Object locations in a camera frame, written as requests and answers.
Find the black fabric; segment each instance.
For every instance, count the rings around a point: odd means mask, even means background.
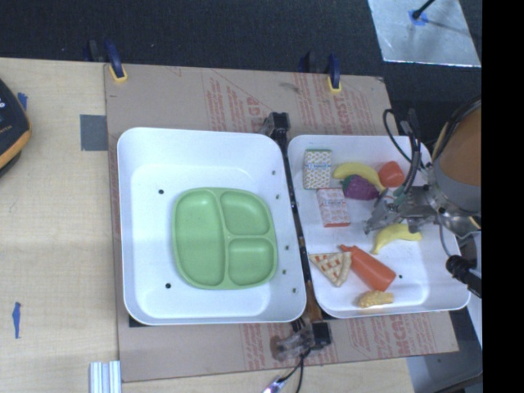
[[[482,56],[482,0],[459,0]],[[0,56],[82,61],[113,40],[124,63],[297,71],[334,52],[344,75],[384,78],[391,105],[417,109],[424,139],[481,93],[481,69],[382,60],[367,0],[0,0]]]

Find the cardboard sheet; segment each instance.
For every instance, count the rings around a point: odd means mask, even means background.
[[[116,143],[138,126],[257,133],[271,112],[287,112],[289,139],[300,134],[385,135],[390,107],[380,78],[341,76],[331,93],[327,76],[251,70],[126,65],[129,78],[104,68],[116,306],[123,382],[289,368],[269,348],[289,337],[289,323],[145,327],[129,318],[122,291]],[[306,365],[452,352],[458,349],[447,312],[329,320],[333,342]]]

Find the wooden table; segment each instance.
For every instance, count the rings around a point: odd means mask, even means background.
[[[105,115],[102,64],[0,58],[0,77],[28,97],[33,124],[21,158],[0,179],[0,391],[84,393],[91,362],[119,359],[107,152],[82,151],[79,131],[81,115]],[[134,382],[122,391],[245,393],[279,374]],[[300,391],[413,387],[406,360],[388,359],[308,367]]]

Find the white tray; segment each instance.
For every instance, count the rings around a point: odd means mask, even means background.
[[[135,128],[117,145],[124,303],[147,325],[289,322],[305,309],[304,274],[280,148],[251,133]],[[261,197],[278,245],[274,276],[258,287],[206,290],[176,268],[171,210],[196,187]]]
[[[407,137],[396,137],[404,152],[410,156]],[[364,222],[369,218],[374,201],[347,200],[352,224],[342,228],[324,228],[318,209],[315,190],[304,189],[302,167],[306,149],[332,150],[332,170],[346,161],[359,161],[377,169],[389,160],[396,160],[407,173],[408,161],[398,152],[387,136],[301,135],[293,138],[288,156],[293,186],[302,224],[305,246],[309,254],[340,251],[339,245],[356,245],[370,252],[376,232],[364,234]],[[430,160],[422,148],[424,162]],[[426,181],[421,174],[416,185]],[[341,187],[340,181],[332,179],[332,187]],[[465,284],[453,279],[445,268],[447,254],[440,243],[439,228],[426,224],[419,242],[394,241],[384,246],[376,257],[392,268],[397,278],[390,285],[395,301],[390,305],[360,309],[355,300],[369,288],[350,272],[341,287],[334,287],[318,269],[311,265],[311,277],[318,304],[335,318],[355,318],[372,315],[420,313],[437,310],[461,309],[470,298]],[[452,255],[460,255],[454,235],[445,230],[445,243]]]

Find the banana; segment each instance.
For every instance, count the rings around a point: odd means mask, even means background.
[[[378,177],[378,172],[371,166],[365,165],[364,163],[359,163],[358,161],[348,161],[337,166],[333,170],[334,179],[345,179],[351,174],[359,174],[363,178],[367,179],[373,185],[375,185],[379,192],[382,192],[386,189],[381,183],[380,178]]]
[[[378,255],[378,251],[385,245],[398,239],[420,240],[422,239],[422,234],[420,232],[411,233],[407,224],[391,224],[382,228],[377,233],[375,236],[375,246],[371,253]]]

